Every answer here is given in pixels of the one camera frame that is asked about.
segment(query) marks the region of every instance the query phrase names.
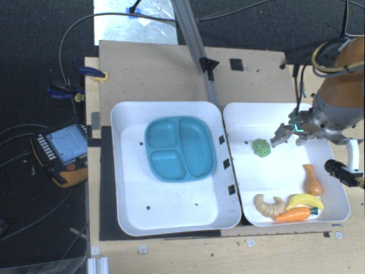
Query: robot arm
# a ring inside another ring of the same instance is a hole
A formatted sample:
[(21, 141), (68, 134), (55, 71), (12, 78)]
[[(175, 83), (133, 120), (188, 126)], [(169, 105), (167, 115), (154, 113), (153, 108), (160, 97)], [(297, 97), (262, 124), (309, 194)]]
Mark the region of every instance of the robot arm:
[(364, 119), (364, 37), (345, 43), (332, 67), (317, 63), (317, 56), (324, 46), (326, 44), (312, 55), (315, 73), (326, 77), (314, 95), (312, 108), (308, 111), (294, 109), (289, 115), (289, 124), (279, 126), (271, 145), (274, 148), (286, 142), (292, 134), (298, 136), (296, 144), (299, 146), (314, 138), (346, 145), (348, 165), (329, 160), (325, 169), (347, 186), (364, 188), (363, 172), (358, 168), (358, 144), (363, 139), (349, 139), (342, 134), (343, 130)]

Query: white tray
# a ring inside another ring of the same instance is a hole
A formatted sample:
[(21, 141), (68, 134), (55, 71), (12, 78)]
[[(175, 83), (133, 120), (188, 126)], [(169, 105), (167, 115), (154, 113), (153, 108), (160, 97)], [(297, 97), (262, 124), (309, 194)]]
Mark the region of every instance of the white tray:
[[(328, 140), (313, 139), (297, 146), (297, 136), (293, 135), (288, 143), (271, 148), (271, 154), (267, 157), (260, 158), (253, 153), (252, 141), (262, 138), (270, 143), (279, 125), (288, 122), (288, 114), (294, 107), (295, 104), (290, 103), (231, 103), (224, 109), (242, 209), (248, 221), (260, 227), (283, 223), (264, 217), (256, 210), (253, 203), (256, 194), (264, 194), (265, 202), (274, 203), (274, 196), (288, 202), (291, 195), (304, 193), (304, 164), (314, 166), (323, 187), (319, 198), (325, 206), (318, 216), (312, 215), (304, 223), (343, 221), (350, 214), (342, 184), (324, 168), (325, 162), (334, 158)], [(308, 110), (310, 107), (309, 104), (301, 104), (301, 109)]]
[[(145, 129), (166, 116), (193, 116), (209, 128), (217, 165), (205, 179), (164, 182), (152, 173), (144, 145)], [(241, 220), (227, 141), (219, 109), (208, 102), (122, 102), (111, 112), (117, 217), (132, 236), (234, 227)]]

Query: yellow banana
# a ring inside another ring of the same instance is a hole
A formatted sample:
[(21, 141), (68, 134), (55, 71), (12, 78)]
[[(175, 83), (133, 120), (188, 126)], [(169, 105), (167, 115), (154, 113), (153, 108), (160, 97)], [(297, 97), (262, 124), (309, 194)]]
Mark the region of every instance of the yellow banana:
[(324, 205), (321, 200), (313, 195), (303, 193), (291, 197), (288, 206), (285, 207), (285, 210), (289, 210), (291, 207), (302, 204), (311, 207), (317, 207), (318, 209), (324, 209)]

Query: croissant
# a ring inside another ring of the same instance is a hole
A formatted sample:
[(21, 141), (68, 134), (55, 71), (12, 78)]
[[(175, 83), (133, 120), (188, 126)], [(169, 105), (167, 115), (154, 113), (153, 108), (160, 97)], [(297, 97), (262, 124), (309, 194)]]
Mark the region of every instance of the croissant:
[(285, 211), (285, 203), (279, 197), (274, 197), (275, 204), (267, 204), (263, 201), (263, 194), (255, 196), (254, 204), (258, 212), (265, 217), (275, 218)]

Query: toy banana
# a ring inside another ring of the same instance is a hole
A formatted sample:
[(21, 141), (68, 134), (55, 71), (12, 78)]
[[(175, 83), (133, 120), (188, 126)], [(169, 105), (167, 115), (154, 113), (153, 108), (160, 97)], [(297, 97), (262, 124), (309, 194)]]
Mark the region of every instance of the toy banana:
[(275, 218), (285, 211), (285, 203), (279, 197), (274, 197), (275, 204), (267, 204), (263, 201), (263, 194), (255, 196), (254, 204), (258, 212), (265, 217)]
[(324, 209), (324, 205), (321, 200), (317, 197), (310, 194), (297, 194), (290, 198), (288, 206), (285, 207), (285, 210), (289, 210), (290, 208), (297, 205), (308, 205), (311, 207), (317, 207), (318, 209)]

